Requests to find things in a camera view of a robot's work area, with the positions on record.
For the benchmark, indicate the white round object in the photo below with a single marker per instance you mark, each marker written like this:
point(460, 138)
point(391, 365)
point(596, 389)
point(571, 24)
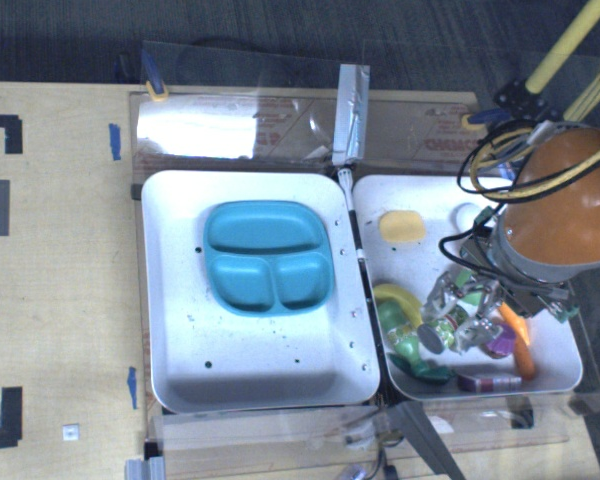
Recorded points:
point(467, 215)

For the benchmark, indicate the yellow banana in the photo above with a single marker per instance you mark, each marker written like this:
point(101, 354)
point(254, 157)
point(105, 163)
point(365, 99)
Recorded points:
point(405, 298)

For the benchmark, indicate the maroon and white carton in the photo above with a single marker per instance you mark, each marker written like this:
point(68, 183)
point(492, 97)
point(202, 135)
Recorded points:
point(490, 383)

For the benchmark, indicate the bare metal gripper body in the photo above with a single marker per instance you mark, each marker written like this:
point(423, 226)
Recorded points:
point(522, 288)

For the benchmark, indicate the green can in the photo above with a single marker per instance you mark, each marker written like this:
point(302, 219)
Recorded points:
point(442, 334)

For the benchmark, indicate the orange carrot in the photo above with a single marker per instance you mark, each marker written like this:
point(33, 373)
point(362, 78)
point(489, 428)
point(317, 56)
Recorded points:
point(524, 358)

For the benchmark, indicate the yellow bread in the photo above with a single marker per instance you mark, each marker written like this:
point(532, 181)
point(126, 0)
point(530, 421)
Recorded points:
point(401, 226)

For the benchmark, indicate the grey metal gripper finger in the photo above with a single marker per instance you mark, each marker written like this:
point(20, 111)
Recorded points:
point(442, 293)
point(482, 325)

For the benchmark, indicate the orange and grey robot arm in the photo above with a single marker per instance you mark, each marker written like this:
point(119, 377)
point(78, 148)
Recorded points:
point(560, 218)

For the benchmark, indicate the purple packet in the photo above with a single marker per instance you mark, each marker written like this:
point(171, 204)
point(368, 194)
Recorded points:
point(502, 343)

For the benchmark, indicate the white plastic tray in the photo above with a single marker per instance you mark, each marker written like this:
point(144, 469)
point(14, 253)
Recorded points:
point(260, 358)
point(410, 263)

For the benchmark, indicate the blue divided plate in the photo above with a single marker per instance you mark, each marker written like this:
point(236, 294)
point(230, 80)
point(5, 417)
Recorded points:
point(267, 258)

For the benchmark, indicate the green plastic bottle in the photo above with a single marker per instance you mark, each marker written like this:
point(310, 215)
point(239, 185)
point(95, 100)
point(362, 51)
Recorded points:
point(405, 343)

